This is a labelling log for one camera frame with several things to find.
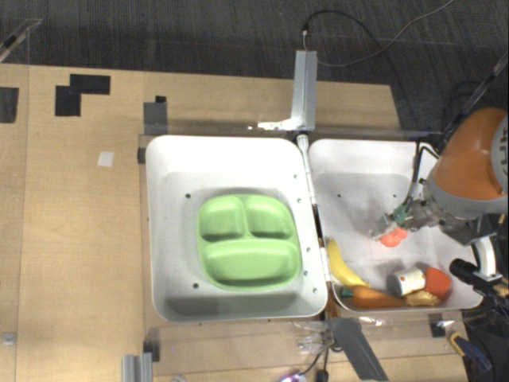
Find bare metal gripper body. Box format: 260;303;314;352
398;199;453;232

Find pink lumpy toy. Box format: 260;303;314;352
379;227;409;248

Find white plastic tray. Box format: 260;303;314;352
308;138;484;314
145;134;329;324

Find yellow banana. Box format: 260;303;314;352
325;238;371;288

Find white can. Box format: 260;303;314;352
386;267;427;298

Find orange rounded toy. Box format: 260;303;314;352
422;267;453;302

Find orange carrot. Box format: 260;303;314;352
339;285;407;310

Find tan crumpled toy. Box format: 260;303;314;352
403;289;442;308

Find green divided plate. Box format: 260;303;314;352
196;193;302;293

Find black cylinder on white bracket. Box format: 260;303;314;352
449;236;503;294

